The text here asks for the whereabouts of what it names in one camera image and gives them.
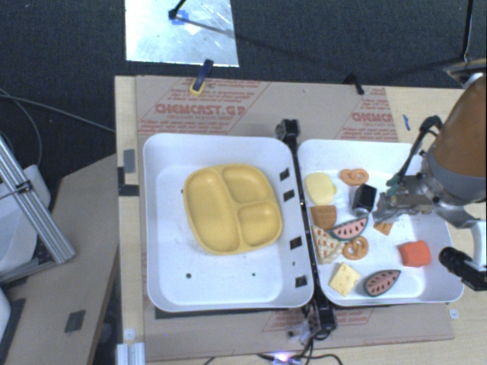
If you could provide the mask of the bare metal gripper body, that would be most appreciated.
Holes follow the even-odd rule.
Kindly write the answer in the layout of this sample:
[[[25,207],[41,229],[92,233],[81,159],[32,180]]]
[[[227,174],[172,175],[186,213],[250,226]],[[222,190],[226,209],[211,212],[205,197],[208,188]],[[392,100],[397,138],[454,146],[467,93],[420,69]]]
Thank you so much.
[[[406,176],[396,193],[396,213],[436,214],[454,227],[472,227],[478,218],[465,207],[481,200],[481,179],[453,176],[436,179],[426,174]]]

